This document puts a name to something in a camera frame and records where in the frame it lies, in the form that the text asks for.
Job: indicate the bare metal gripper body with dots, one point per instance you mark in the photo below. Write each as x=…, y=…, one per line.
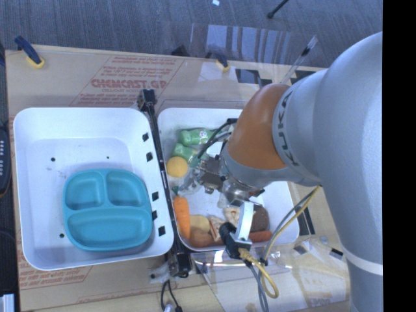
x=213, y=174

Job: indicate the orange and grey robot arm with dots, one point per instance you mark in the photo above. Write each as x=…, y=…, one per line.
x=328, y=135

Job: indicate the yellow lemon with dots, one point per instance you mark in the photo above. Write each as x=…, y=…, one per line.
x=177, y=166

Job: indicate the cream toy food piece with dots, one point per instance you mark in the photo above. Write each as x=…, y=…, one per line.
x=232, y=215

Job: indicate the orange carrot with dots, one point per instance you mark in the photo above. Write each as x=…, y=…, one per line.
x=182, y=211

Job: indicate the pale yellow bread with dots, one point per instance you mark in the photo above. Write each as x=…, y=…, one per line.
x=199, y=223

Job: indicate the pizza slice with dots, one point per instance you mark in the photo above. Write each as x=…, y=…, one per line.
x=215, y=227

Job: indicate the thin black rod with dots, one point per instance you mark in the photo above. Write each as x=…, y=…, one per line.
x=158, y=148

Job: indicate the white plastic tray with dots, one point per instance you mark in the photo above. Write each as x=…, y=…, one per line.
x=279, y=206
x=42, y=187

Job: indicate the blue divided plate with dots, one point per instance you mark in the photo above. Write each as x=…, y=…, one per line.
x=107, y=219

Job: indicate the brown cardboard board red print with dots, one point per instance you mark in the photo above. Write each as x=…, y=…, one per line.
x=97, y=76

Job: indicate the black cylinder on white bracket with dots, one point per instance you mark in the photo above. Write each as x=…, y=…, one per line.
x=246, y=219

